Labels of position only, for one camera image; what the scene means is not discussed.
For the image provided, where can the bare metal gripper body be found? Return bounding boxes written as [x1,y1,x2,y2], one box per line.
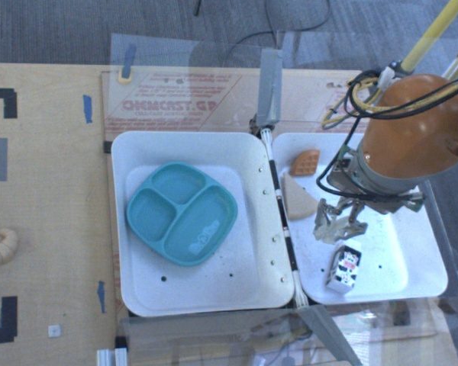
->
[326,165,425,216]

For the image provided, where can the beige bread slice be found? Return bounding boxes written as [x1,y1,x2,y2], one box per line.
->
[281,172,320,221]

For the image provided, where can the white cow print carton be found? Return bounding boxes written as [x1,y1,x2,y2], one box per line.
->
[324,242,363,294]

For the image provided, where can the white plastic tray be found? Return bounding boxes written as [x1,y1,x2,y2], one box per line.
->
[110,130,296,318]
[271,132,450,307]

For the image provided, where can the orange waffle piece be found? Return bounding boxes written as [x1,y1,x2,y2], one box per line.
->
[289,149,322,178]

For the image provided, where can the teal divided plate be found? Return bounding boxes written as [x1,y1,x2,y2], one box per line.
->
[125,161,239,268]

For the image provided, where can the brown cardboard board red print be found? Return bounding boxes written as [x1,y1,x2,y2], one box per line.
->
[100,68,458,322]

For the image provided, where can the beige toy croissant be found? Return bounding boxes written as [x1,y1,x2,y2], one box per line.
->
[0,227,19,268]

